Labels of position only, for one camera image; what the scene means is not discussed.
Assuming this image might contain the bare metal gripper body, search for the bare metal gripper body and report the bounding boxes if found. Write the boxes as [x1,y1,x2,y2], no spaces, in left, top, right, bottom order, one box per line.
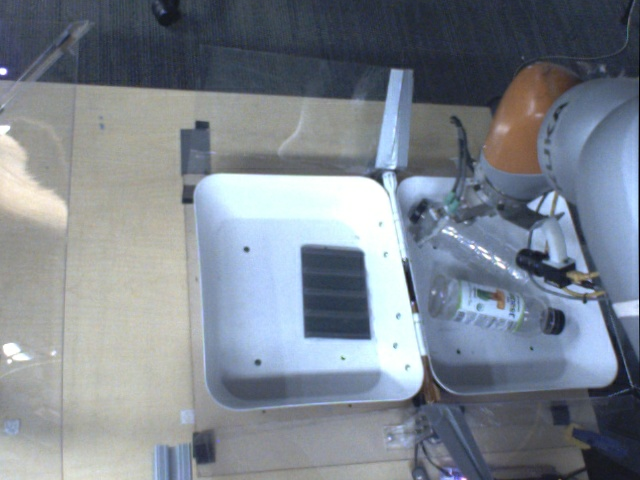
[457,185,539,230]

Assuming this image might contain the clear plastic bottle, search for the clear plastic bottle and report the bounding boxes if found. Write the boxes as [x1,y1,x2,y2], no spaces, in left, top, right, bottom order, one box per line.
[407,198,533,289]

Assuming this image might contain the clear bottle with green label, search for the clear bottle with green label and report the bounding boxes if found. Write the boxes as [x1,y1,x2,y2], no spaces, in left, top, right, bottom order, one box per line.
[427,273,567,338]

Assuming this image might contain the dark grey ribbed rectangular pad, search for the dark grey ribbed rectangular pad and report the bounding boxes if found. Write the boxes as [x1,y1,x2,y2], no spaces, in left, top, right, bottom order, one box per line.
[300,243,373,341]

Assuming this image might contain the white plastic tray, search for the white plastic tray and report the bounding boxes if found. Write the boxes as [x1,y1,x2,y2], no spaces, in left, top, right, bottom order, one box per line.
[192,172,426,412]
[395,174,620,397]

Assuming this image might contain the black cylinder on white bracket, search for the black cylinder on white bracket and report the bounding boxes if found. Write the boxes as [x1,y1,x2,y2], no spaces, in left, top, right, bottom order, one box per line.
[515,217,577,290]

